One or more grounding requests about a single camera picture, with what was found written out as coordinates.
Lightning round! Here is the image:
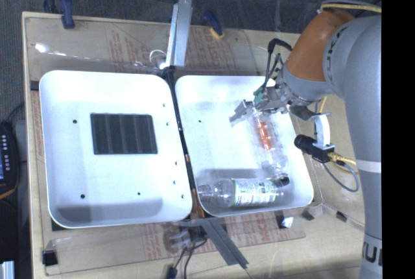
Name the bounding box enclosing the clear bottle with orange label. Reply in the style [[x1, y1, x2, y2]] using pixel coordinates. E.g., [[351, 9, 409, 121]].
[[253, 108, 291, 188]]

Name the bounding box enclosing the black block with thin wires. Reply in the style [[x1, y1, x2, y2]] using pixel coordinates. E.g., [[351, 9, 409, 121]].
[[181, 224, 209, 243]]

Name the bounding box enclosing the clear bottle with green label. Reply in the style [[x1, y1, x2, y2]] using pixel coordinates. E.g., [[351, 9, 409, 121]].
[[197, 176, 287, 209]]

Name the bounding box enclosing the white plastic tray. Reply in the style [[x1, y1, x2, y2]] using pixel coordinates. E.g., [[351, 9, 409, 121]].
[[38, 69, 194, 230], [174, 74, 315, 218]]

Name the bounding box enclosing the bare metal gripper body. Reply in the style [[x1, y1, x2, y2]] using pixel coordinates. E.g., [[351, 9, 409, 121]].
[[254, 84, 294, 115]]

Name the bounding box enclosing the black ribbed rectangular panel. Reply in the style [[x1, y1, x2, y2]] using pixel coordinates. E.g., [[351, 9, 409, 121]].
[[89, 112, 159, 156]]

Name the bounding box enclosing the brown cardboard board red print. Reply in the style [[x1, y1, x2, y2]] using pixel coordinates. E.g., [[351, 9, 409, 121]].
[[25, 16, 322, 276]]

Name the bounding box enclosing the black cylinder on white bracket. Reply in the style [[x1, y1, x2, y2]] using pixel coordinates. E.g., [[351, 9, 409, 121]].
[[293, 112, 337, 164]]

